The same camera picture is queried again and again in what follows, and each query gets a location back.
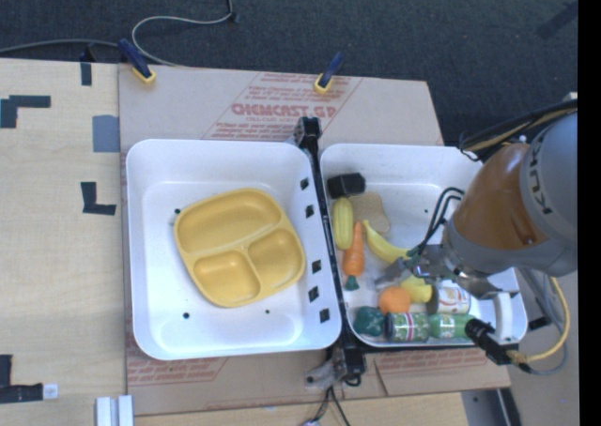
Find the green can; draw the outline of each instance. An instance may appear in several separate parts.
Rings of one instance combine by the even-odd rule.
[[[384,335],[389,342],[426,342],[430,337],[428,315],[423,312],[389,312]]]
[[[428,318],[430,333],[432,337],[440,339],[467,338],[466,324],[473,318],[470,314],[432,314]]]

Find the yellow plate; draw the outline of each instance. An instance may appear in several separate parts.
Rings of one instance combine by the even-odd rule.
[[[174,232],[196,287],[218,306],[243,306],[275,294],[305,269],[290,219],[262,190],[231,190],[189,205],[177,215]]]

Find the black carpet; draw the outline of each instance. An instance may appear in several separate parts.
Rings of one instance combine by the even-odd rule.
[[[341,51],[343,75],[426,81],[448,145],[578,91],[578,0],[232,1],[239,23],[148,23],[138,39],[161,59],[206,68],[313,74]],[[117,42],[149,16],[226,12],[226,0],[0,0],[0,50],[60,38]],[[82,50],[1,55],[77,61]],[[93,52],[101,62],[120,57],[110,47]]]

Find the toy banana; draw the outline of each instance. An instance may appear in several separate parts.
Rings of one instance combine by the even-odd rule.
[[[377,257],[383,259],[389,265],[398,258],[408,259],[407,249],[397,248],[388,242],[369,224],[368,220],[363,221],[363,227],[365,228],[367,247]]]
[[[432,284],[426,284],[424,278],[416,278],[411,275],[401,281],[399,286],[407,289],[411,297],[411,304],[425,304],[432,297]]]

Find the toy carrot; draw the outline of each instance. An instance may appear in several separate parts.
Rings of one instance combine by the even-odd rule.
[[[353,241],[350,248],[345,250],[342,260],[342,270],[347,275],[345,288],[348,291],[359,289],[357,278],[362,275],[364,267],[363,230],[361,223],[356,221],[353,225]]]

